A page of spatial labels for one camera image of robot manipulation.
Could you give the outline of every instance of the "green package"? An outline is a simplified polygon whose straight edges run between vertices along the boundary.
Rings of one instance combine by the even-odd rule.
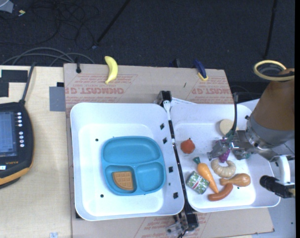
[[[203,194],[209,186],[209,181],[193,171],[187,179],[186,185],[194,189],[197,193]]]

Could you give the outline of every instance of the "yellow ring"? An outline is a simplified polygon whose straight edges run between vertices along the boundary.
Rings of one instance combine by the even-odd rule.
[[[265,63],[272,63],[272,64],[275,64],[275,65],[278,65],[279,67],[281,67],[283,70],[286,70],[287,68],[281,64],[280,62],[278,61],[273,61],[273,60],[264,60],[264,61],[260,61],[258,63],[256,63],[253,67],[253,71],[256,75],[258,75],[259,77],[261,78],[264,78],[264,79],[267,79],[267,80],[271,80],[271,81],[287,81],[287,80],[292,80],[294,79],[294,75],[292,76],[286,76],[286,77],[270,77],[270,76],[266,76],[266,75],[263,75],[262,73],[260,73],[258,71],[258,67],[260,65],[263,65]]]

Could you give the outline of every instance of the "cardboard sheet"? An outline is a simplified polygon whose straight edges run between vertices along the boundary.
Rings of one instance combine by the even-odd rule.
[[[107,65],[81,64],[80,68],[81,73],[77,73],[76,64],[64,65],[73,237],[167,238],[166,227],[174,222],[172,216],[95,222],[76,217],[70,110],[80,102],[153,103],[162,90],[171,91],[175,98],[198,104],[233,104],[225,72],[218,69],[207,69],[209,79],[202,81],[197,76],[196,69],[191,68],[119,65],[117,79],[107,85],[105,84],[109,72]],[[274,231],[267,208],[197,213],[197,216],[199,227],[192,233],[186,234],[185,237],[232,237]]]

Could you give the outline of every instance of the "dark floor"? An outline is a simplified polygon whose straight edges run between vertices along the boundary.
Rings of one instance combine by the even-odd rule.
[[[0,64],[105,64],[112,56],[121,65],[161,67],[179,59],[192,67],[199,59],[224,69],[233,91],[262,91],[268,82],[252,67],[265,58],[295,67],[295,0],[10,1],[13,10],[0,11]]]

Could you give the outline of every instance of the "brown sausage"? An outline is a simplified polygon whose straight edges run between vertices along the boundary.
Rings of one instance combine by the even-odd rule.
[[[220,191],[219,193],[209,194],[208,199],[210,201],[221,200],[221,199],[225,198],[226,196],[228,196],[230,194],[230,192],[233,190],[233,188],[234,188],[234,186],[232,185],[232,183],[228,183],[225,185],[223,190]]]

